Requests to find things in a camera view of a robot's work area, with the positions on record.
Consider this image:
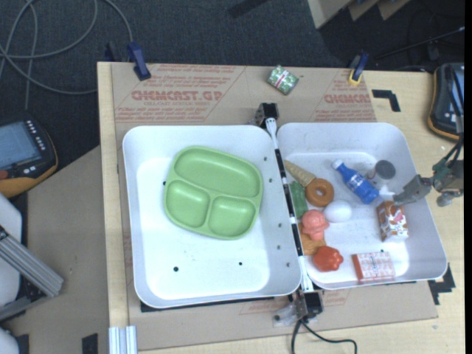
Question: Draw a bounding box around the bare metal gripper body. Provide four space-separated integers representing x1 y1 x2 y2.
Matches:
431 159 465 193

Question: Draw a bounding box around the grey round can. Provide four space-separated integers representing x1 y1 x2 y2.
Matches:
374 159 397 180

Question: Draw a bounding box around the orange and white carton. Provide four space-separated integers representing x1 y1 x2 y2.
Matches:
375 200 410 243

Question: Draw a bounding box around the blue bottle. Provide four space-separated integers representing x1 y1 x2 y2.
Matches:
330 158 381 205

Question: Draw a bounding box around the white plastic tray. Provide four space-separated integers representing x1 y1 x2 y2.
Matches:
122 125 304 309
275 122 449 291

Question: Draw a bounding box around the white egg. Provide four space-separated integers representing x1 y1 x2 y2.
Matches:
323 199 353 223

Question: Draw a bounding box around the orange and white packet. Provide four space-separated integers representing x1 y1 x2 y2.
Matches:
350 251 397 285

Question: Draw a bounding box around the orange doughnut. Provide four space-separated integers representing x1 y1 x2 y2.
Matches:
305 178 336 209

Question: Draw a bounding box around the pink toy ice cream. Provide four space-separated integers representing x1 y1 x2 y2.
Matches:
300 209 330 241

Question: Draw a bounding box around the red-orange toy pepper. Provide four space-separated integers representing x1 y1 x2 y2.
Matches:
313 245 344 273

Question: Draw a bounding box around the green toy vegetable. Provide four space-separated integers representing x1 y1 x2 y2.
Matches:
288 181 310 219

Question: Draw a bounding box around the beige ice cream cone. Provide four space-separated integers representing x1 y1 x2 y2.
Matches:
282 159 317 188

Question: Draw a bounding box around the thin black and white rod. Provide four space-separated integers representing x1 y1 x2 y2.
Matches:
265 117 313 292

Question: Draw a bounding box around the green and white packet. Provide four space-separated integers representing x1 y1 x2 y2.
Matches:
267 64 300 96

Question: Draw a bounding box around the green divided plate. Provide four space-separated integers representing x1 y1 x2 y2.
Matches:
162 145 264 241

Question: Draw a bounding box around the brown cardboard board red print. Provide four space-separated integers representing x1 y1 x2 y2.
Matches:
110 63 440 352

